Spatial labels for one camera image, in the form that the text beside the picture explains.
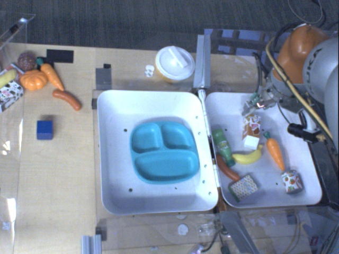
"hot dog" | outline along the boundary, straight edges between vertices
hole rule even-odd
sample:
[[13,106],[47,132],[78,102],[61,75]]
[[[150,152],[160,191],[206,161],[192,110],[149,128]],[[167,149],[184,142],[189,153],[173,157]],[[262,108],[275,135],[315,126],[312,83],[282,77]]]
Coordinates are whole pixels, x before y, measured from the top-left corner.
[[69,92],[56,89],[55,91],[53,91],[52,95],[55,98],[63,99],[64,101],[69,103],[76,111],[79,111],[81,109],[81,103]]
[[217,165],[219,169],[224,173],[228,178],[231,180],[237,182],[240,180],[240,176],[236,174],[234,171],[232,171],[224,162],[223,158],[221,155],[217,155]]

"blue cube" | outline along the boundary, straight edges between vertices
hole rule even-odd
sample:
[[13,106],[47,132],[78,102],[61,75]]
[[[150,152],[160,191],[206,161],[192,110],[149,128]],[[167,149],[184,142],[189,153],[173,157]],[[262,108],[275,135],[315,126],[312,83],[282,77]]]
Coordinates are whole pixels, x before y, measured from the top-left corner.
[[37,139],[51,140],[53,138],[53,121],[37,122]]

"table surface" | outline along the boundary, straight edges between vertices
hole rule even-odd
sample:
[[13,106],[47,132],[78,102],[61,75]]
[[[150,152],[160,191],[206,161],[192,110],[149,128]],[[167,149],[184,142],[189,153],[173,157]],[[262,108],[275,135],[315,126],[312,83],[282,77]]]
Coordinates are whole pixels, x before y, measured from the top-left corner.
[[[26,91],[20,99],[24,112],[14,253],[80,253],[81,237],[93,236],[97,225],[92,110],[95,68],[111,64],[112,73],[122,79],[129,80],[133,73],[140,82],[152,81],[157,88],[167,89],[168,85],[144,75],[145,66],[154,64],[156,51],[35,44],[28,44],[27,49],[42,57],[47,49],[74,51],[73,63],[55,63],[55,69],[65,90],[81,101],[82,109],[74,111],[53,98],[51,83],[41,90]],[[218,55],[212,56],[211,65],[216,78],[224,77],[227,68],[227,91],[255,88],[253,58]],[[53,139],[37,140],[37,121],[45,119],[53,120]],[[191,247],[181,244],[161,246],[161,250],[143,247],[104,253],[187,253]],[[217,253],[219,247],[214,246],[210,253]]]

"toy pumpkin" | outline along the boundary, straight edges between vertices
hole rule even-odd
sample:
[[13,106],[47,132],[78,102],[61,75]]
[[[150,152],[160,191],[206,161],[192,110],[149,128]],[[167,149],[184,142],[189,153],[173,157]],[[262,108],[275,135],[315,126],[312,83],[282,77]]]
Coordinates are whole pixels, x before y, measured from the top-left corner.
[[20,77],[21,85],[29,90],[42,89],[47,84],[47,76],[39,70],[30,70]]

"blue plate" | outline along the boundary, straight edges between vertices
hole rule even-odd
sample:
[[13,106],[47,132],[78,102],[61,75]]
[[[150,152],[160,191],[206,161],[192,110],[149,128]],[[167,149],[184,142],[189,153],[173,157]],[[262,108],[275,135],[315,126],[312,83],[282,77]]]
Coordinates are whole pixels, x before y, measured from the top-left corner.
[[148,122],[132,132],[130,150],[137,175],[154,184],[178,183],[199,170],[190,130],[177,122]]

